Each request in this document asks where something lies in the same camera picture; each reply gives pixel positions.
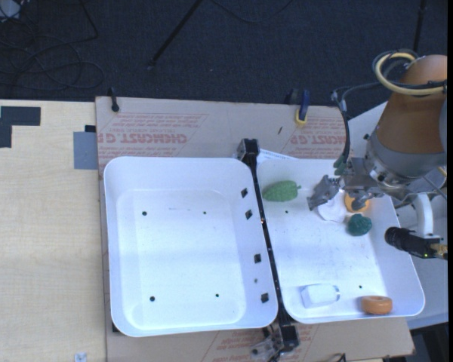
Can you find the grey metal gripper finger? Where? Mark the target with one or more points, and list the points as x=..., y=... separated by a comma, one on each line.
x=361, y=202
x=322, y=194

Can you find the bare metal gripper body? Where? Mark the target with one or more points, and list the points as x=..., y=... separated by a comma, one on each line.
x=362, y=179

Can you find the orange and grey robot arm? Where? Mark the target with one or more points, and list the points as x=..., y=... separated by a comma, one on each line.
x=411, y=126

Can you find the orange and yellow toy food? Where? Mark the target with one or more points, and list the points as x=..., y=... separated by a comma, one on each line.
x=350, y=203

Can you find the white rounded toy piece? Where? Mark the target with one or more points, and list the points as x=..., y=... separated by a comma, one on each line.
x=334, y=211

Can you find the dark green broccoli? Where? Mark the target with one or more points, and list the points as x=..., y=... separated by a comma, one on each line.
x=359, y=225

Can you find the light green toy pepper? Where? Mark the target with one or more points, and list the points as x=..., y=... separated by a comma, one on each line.
x=280, y=191

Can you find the white plastic tray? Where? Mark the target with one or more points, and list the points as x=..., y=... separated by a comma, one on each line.
x=185, y=247
x=324, y=255

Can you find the white paper sheet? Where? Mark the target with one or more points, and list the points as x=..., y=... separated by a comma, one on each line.
x=275, y=154

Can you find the thin black and white rod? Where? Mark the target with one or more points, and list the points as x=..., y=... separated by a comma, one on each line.
x=266, y=232

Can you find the clear plastic bottle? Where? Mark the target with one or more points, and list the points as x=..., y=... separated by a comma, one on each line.
x=319, y=295

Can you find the orange doughnut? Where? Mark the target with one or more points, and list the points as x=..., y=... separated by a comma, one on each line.
x=376, y=305

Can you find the brown cardboard board red print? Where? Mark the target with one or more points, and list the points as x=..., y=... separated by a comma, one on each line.
x=211, y=134

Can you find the black cylinder on white bracket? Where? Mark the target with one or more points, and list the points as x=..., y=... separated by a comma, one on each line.
x=405, y=240

